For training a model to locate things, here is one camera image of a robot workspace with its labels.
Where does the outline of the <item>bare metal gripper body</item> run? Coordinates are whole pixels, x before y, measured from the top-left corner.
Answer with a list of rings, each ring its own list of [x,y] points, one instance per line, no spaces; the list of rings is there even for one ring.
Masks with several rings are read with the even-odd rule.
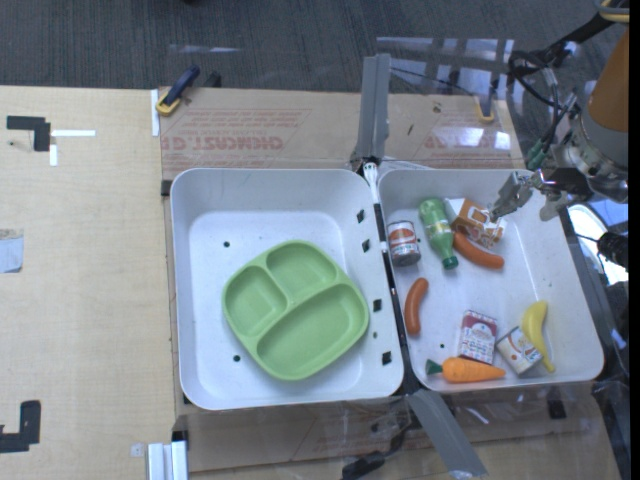
[[[532,147],[532,171],[534,186],[541,191],[627,203],[628,137],[594,141],[571,136],[547,149],[539,140]]]

